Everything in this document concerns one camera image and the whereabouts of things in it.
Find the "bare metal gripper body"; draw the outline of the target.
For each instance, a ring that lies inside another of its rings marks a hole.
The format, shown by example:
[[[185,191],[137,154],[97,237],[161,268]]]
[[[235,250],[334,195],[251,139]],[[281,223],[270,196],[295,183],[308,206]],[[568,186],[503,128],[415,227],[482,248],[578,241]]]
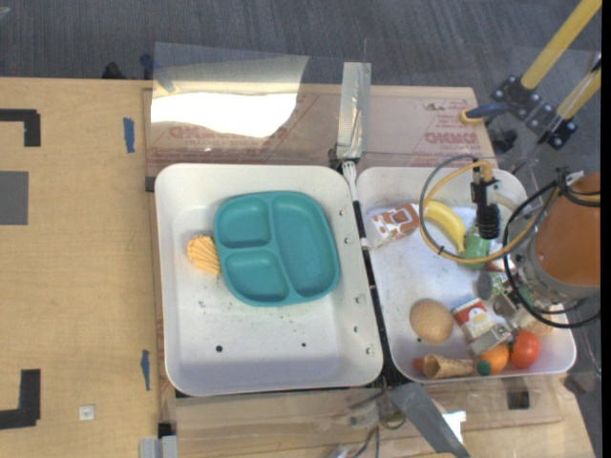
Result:
[[[514,314],[511,316],[512,324],[523,330],[538,332],[540,320],[539,314],[533,307],[533,300],[528,284],[523,280],[521,255],[511,258],[511,301],[515,306]]]

